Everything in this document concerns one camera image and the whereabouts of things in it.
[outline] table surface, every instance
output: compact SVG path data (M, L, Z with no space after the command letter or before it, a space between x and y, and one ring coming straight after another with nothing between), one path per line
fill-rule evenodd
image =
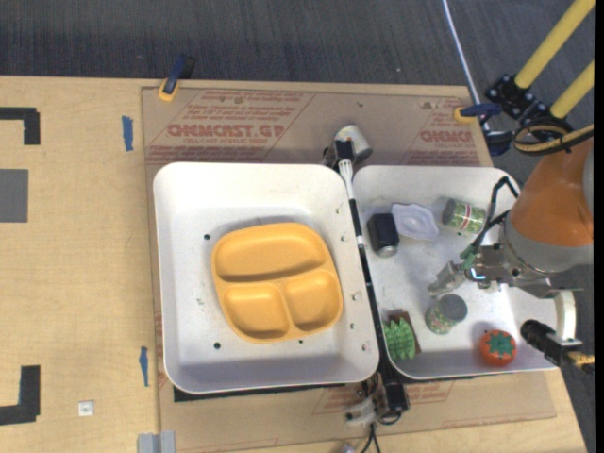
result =
M136 451L139 433L160 431L141 104L141 88L158 85L140 79L0 77L0 107L36 108L42 128L42 145L24 146L23 123L0 121L0 168L29 170L27 223L0 224L0 405L18 402L22 365L39 364L42 370L41 415L35 423L0 427L1 451ZM275 82L186 85L344 89ZM130 152L122 116L133 119ZM151 366L146 387L142 347ZM545 377L554 418L385 435L379 439L382 451L585 451L560 371ZM93 416L78 415L84 400L94 401ZM342 444L249 451L331 452Z

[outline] yellow plate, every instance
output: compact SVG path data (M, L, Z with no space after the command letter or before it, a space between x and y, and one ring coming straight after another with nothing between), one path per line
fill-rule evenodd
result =
M299 339L333 326L344 305L329 250L298 223L252 226L222 237L211 271L226 321L254 343Z

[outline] tomato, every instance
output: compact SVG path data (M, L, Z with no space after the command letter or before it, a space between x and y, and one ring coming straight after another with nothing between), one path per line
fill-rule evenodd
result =
M516 357L516 340L505 330L485 331L478 343L480 355L493 366L505 366Z

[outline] yellow tube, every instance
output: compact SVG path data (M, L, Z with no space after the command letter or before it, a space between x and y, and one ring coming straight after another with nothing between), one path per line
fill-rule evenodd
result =
M595 72L596 61L592 60L575 81L568 86L568 89L551 105L549 109L551 115L560 119L566 117L572 108L577 105L577 102L594 87Z
M595 4L596 0L575 0L571 4L514 78L514 82L519 88L528 89L530 87Z

